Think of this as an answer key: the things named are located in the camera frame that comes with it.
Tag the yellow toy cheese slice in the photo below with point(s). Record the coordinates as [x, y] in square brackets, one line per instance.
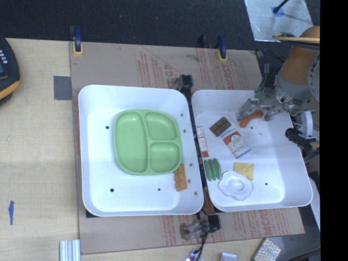
[244, 169]

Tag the brown cardboard board, red print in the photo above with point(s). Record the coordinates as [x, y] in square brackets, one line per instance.
[130, 64]

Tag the green ridged toy vegetable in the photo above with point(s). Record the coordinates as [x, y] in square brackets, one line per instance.
[212, 169]

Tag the white box with orange pattern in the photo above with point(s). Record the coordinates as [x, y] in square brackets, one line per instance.
[266, 251]

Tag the thin black rod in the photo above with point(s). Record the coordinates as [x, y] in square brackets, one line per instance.
[193, 124]

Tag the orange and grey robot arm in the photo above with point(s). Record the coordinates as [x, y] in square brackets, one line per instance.
[295, 64]

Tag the white red blue carton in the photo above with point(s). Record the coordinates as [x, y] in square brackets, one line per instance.
[236, 144]

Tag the white toy fried egg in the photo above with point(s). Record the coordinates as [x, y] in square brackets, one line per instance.
[235, 186]

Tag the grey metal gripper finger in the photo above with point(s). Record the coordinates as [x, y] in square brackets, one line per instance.
[270, 115]
[248, 108]

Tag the small white box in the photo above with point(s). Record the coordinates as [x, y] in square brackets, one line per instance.
[227, 257]

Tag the green divided plate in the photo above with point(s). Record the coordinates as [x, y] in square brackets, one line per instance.
[130, 143]

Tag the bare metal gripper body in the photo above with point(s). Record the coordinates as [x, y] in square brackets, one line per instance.
[281, 105]

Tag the white plastic tray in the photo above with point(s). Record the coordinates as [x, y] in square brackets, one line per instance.
[136, 197]
[277, 167]

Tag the orange toy biscuit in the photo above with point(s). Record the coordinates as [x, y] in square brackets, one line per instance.
[180, 178]

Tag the black cylinder on white bracket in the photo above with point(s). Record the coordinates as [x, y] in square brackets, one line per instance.
[296, 137]

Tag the orange toy sausage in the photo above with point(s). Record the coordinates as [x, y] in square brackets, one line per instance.
[251, 118]

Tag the brown toy chocolate bar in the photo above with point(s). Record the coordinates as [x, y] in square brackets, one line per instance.
[220, 126]

